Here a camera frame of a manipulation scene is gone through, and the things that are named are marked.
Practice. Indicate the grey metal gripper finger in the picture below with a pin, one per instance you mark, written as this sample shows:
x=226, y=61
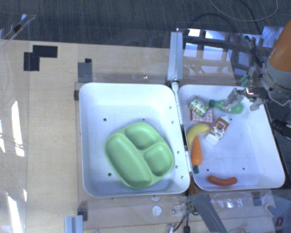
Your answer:
x=231, y=97
x=240, y=96

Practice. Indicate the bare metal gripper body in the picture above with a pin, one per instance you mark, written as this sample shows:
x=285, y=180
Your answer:
x=255, y=94

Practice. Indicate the green bottle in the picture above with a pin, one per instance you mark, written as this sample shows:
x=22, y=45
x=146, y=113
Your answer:
x=217, y=104

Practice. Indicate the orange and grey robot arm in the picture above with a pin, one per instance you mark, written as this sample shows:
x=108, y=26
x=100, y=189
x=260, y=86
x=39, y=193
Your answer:
x=285, y=50

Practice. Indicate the red and white packet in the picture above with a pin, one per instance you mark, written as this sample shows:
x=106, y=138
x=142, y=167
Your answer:
x=207, y=117

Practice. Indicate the green and white can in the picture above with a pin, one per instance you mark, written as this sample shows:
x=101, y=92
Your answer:
x=198, y=105

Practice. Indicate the brown and white carton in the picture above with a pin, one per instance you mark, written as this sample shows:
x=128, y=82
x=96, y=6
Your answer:
x=218, y=130

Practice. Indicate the yellow banana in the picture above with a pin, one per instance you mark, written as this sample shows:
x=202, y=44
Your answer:
x=196, y=129

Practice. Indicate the white plastic tray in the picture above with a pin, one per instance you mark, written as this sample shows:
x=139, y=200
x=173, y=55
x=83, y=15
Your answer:
x=99, y=101
x=252, y=144

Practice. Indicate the orange carrot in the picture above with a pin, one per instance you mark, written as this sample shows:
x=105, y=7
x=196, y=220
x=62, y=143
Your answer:
x=196, y=152

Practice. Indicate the red sausage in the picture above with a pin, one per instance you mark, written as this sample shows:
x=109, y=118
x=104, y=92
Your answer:
x=221, y=181

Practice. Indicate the green divided plate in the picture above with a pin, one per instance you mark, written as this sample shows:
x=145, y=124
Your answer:
x=126, y=156

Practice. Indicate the black cylinder on white bracket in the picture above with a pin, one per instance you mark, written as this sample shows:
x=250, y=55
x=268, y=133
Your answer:
x=285, y=127

